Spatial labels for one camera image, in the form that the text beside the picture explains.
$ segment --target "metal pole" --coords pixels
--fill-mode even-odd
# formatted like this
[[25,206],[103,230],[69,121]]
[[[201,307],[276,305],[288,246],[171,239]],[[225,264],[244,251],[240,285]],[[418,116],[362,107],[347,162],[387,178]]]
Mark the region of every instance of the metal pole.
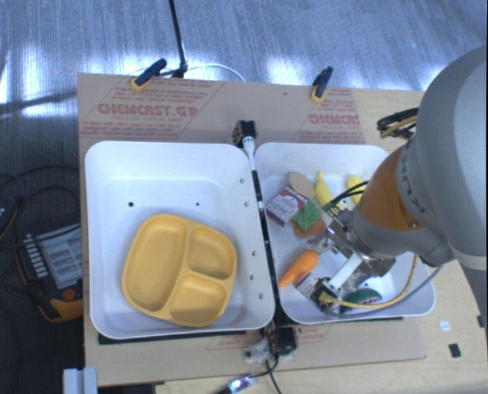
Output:
[[171,11],[171,18],[173,20],[173,28],[175,31],[175,37],[177,39],[178,44],[178,54],[180,56],[180,67],[176,69],[171,76],[172,77],[184,77],[184,73],[187,71],[187,61],[186,56],[184,54],[184,47],[182,45],[182,37],[180,35],[180,27],[178,25],[178,18],[177,18],[177,11],[175,9],[175,2],[174,0],[169,1],[169,9]]

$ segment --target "yellow cable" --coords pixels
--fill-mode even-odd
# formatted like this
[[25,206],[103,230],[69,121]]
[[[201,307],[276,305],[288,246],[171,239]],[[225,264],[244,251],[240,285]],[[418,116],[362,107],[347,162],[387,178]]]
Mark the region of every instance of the yellow cable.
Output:
[[407,283],[405,284],[403,290],[399,292],[399,294],[393,298],[392,300],[388,300],[386,302],[381,302],[379,304],[354,304],[353,302],[348,302],[346,300],[340,300],[340,299],[335,299],[332,300],[333,303],[339,304],[342,306],[347,306],[348,308],[365,308],[365,309],[377,309],[377,308],[384,308],[387,306],[391,306],[399,302],[408,292],[408,288],[412,284],[412,279],[414,277],[414,272],[416,271],[416,266],[417,266],[417,260],[419,258],[419,255],[414,254],[414,260],[412,261],[412,268],[410,269],[410,274],[407,279]]
[[381,139],[388,137],[389,135],[394,133],[394,131],[396,131],[398,128],[410,124],[411,122],[414,122],[416,119],[417,119],[417,115],[413,115],[409,118],[405,118],[404,120],[398,122],[397,124],[394,124],[393,126],[389,127],[388,129],[386,129],[381,133],[380,135]]

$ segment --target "toy banana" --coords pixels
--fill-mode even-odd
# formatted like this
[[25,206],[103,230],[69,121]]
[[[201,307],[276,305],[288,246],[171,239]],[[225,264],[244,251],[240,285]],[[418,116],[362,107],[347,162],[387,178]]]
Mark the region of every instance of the toy banana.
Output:
[[[328,188],[328,184],[325,182],[325,174],[323,172],[317,173],[317,182],[315,183],[315,198],[319,202],[320,207],[324,207],[334,199]],[[337,207],[340,209],[344,208],[341,204],[338,204]]]

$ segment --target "small box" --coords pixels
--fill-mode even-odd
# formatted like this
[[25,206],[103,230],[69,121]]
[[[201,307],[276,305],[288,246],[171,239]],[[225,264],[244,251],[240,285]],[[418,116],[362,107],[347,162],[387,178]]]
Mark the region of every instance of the small box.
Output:
[[283,227],[306,205],[306,201],[287,186],[268,203],[266,213]]

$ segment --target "cardboard sheet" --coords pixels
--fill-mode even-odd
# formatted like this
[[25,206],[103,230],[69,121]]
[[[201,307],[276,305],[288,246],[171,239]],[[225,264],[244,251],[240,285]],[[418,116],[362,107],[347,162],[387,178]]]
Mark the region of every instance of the cardboard sheet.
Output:
[[[142,92],[130,76],[80,74],[78,103],[84,290],[89,290],[85,170],[89,147],[101,140],[229,142],[240,120],[256,121],[257,146],[268,142],[363,144],[350,89],[329,89],[321,104],[309,86],[154,78]],[[262,370],[243,348],[256,332],[103,345],[85,297],[85,364],[100,386],[200,378]],[[283,369],[412,360],[425,356],[414,318],[297,326],[299,346]]]

